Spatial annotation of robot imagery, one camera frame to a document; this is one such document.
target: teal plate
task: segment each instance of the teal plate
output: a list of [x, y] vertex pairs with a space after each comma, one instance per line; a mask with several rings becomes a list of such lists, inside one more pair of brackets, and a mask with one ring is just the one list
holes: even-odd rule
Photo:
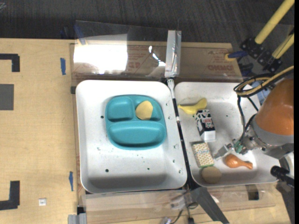
[[[150, 120], [136, 117], [135, 109], [143, 101], [153, 105]], [[128, 150], [155, 148], [166, 138], [161, 106], [151, 97], [123, 95], [112, 98], [105, 109], [106, 131], [111, 143]]]

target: yellow pole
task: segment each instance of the yellow pole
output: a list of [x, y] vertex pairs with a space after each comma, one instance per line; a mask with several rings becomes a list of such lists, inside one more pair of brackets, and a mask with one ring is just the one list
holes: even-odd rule
[[290, 10], [290, 8], [294, 5], [295, 0], [284, 0], [277, 11], [273, 14], [264, 28], [260, 31], [260, 33], [256, 36], [255, 42], [257, 44], [262, 44], [270, 32], [276, 27], [276, 25], [280, 22], [280, 20], [284, 17], [284, 15]]
[[275, 59], [279, 59], [293, 44], [295, 41], [295, 33], [289, 35], [272, 53]]

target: gray square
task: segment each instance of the gray square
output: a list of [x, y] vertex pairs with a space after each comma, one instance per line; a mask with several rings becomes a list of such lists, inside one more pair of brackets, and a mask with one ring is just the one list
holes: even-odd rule
[[13, 84], [0, 84], [0, 110], [14, 110]]

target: white tray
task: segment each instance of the white tray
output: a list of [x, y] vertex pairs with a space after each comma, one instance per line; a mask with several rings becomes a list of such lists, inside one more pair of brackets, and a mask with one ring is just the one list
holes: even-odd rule
[[[212, 153], [216, 153], [223, 145], [231, 143], [232, 139], [238, 139], [242, 134], [241, 116], [237, 106], [237, 95], [233, 91], [236, 85], [238, 84], [181, 82], [175, 87], [175, 97], [178, 105], [195, 104], [202, 98], [207, 99], [206, 108], [210, 110], [216, 129], [216, 141], [209, 143]], [[257, 96], [253, 96], [252, 100], [259, 107]], [[241, 106], [247, 122], [256, 111], [246, 98], [241, 99]], [[222, 172], [220, 182], [217, 184], [206, 183], [200, 175], [201, 170], [196, 164], [190, 144], [202, 140], [197, 130], [196, 121], [192, 115], [184, 113], [183, 110], [179, 109], [178, 112], [191, 173], [193, 179], [199, 185], [205, 187], [219, 187], [277, 181], [276, 178], [270, 174], [270, 169], [274, 165], [279, 166], [279, 161], [262, 154], [260, 149], [255, 149], [245, 155], [236, 155], [244, 161], [252, 162], [252, 170], [246, 167], [229, 168], [224, 164], [222, 158], [215, 161], [214, 165]]]
[[[145, 95], [161, 106], [165, 141], [146, 150], [117, 148], [106, 133], [105, 107], [119, 95]], [[81, 182], [91, 193], [178, 189], [187, 180], [169, 88], [161, 82], [87, 80], [76, 88]]]

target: wooden table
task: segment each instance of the wooden table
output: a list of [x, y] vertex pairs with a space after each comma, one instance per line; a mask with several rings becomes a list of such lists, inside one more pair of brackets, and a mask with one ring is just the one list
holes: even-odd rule
[[[20, 72], [0, 60], [0, 84], [14, 84], [14, 110], [0, 111], [0, 200], [20, 181], [20, 205], [1, 210], [0, 223], [63, 224], [78, 204], [70, 45], [73, 40], [0, 39], [0, 53], [20, 56]], [[65, 59], [65, 75], [61, 70]], [[73, 173], [73, 190], [69, 180]], [[47, 204], [39, 206], [39, 199]], [[281, 194], [274, 207], [225, 211], [231, 223], [290, 223]], [[209, 222], [207, 214], [193, 216]], [[159, 223], [160, 219], [135, 224]], [[181, 217], [179, 223], [187, 223]]]

